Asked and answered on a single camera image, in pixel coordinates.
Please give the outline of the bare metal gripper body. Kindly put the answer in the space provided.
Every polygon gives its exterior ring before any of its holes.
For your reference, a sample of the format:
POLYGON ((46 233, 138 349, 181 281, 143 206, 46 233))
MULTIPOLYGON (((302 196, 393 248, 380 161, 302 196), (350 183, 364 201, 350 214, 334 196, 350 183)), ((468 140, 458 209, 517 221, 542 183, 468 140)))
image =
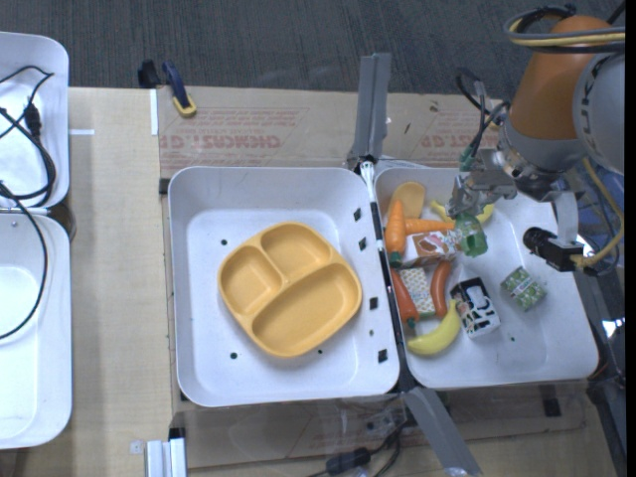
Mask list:
POLYGON ((483 149, 464 180, 472 198, 515 198, 535 165, 516 149, 483 149))

